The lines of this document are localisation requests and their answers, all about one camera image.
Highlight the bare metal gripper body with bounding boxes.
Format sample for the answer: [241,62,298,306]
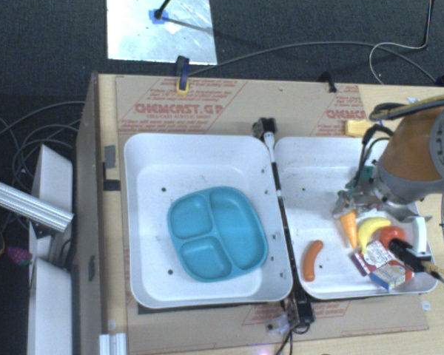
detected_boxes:
[343,181,411,222]

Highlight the orange carrot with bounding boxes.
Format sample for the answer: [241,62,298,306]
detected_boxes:
[339,209,359,249]

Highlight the yellow banana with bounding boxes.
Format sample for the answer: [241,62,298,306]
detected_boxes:
[356,217,393,256]

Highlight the white plastic tray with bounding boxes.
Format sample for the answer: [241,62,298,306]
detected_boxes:
[273,135,440,300]
[124,132,295,309]

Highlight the red round toy fruit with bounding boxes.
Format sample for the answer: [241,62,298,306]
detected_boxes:
[378,226,406,250]

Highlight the purple and white packet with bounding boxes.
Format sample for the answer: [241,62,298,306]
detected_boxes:
[351,240,396,277]

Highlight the thin black and white rod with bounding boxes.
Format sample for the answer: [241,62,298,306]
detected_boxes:
[264,131,309,308]

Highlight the orange sausage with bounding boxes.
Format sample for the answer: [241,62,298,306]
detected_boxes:
[303,239,325,283]

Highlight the yellow toy bread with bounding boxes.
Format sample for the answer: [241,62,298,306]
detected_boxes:
[345,119,379,138]

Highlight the blue and yellow carton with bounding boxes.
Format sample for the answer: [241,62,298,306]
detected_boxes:
[369,261,416,292]

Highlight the blue divided plate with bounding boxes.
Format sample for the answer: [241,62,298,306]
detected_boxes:
[166,186,269,284]

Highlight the brown cardboard board red print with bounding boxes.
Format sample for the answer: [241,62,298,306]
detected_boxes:
[115,75,429,351]

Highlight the purple toy grapes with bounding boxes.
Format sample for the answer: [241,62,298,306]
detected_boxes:
[4,246,34,267]

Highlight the black cylinder on white bracket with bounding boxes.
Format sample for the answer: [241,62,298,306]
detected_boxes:
[388,215,436,273]

